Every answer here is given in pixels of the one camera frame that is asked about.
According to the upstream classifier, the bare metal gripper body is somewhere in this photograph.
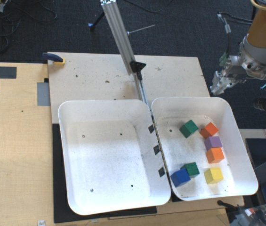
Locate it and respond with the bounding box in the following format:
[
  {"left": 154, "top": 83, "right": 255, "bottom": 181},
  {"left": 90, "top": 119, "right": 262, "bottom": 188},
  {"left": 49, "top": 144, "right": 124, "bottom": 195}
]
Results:
[{"left": 221, "top": 54, "right": 266, "bottom": 85}]

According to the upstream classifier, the orange cube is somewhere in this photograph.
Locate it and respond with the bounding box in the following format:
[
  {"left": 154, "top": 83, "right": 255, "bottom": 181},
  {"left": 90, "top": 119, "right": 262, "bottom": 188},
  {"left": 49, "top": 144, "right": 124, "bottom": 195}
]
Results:
[
  {"left": 199, "top": 122, "right": 219, "bottom": 139},
  {"left": 205, "top": 146, "right": 225, "bottom": 164}
]

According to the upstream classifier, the green cube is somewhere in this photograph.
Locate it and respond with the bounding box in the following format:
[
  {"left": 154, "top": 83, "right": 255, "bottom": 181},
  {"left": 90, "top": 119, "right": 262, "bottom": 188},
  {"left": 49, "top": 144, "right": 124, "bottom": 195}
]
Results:
[
  {"left": 179, "top": 119, "right": 199, "bottom": 139},
  {"left": 180, "top": 161, "right": 201, "bottom": 179}
]

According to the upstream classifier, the purple cube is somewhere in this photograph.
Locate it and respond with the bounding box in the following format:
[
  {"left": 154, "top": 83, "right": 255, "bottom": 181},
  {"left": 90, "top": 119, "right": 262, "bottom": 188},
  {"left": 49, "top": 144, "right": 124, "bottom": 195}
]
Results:
[{"left": 203, "top": 136, "right": 223, "bottom": 151}]

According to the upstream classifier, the white plastic tray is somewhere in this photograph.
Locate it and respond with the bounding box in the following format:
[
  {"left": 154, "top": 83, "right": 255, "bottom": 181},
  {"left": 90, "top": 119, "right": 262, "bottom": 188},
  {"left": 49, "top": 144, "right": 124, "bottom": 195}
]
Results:
[
  {"left": 151, "top": 97, "right": 259, "bottom": 202},
  {"left": 57, "top": 99, "right": 172, "bottom": 216}
]

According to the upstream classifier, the yellow cube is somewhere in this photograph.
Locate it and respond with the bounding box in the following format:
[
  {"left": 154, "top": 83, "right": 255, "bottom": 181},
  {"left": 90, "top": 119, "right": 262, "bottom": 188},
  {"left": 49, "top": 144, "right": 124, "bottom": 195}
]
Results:
[{"left": 203, "top": 167, "right": 224, "bottom": 185}]

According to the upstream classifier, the blue cube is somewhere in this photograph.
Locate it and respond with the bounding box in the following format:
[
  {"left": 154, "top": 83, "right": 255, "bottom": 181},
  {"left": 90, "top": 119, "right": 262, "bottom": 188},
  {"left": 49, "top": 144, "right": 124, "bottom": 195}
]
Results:
[{"left": 170, "top": 168, "right": 192, "bottom": 188}]

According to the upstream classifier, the pale wood board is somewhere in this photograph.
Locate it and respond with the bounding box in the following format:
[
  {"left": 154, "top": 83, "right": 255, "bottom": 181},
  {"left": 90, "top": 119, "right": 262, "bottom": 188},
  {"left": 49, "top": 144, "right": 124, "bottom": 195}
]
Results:
[{"left": 47, "top": 52, "right": 245, "bottom": 221}]

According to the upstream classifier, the black cylinder on white bracket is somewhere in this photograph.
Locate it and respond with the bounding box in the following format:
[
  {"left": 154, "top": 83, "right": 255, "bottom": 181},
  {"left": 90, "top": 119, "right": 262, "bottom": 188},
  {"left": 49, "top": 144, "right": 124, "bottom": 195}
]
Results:
[{"left": 252, "top": 97, "right": 266, "bottom": 112}]

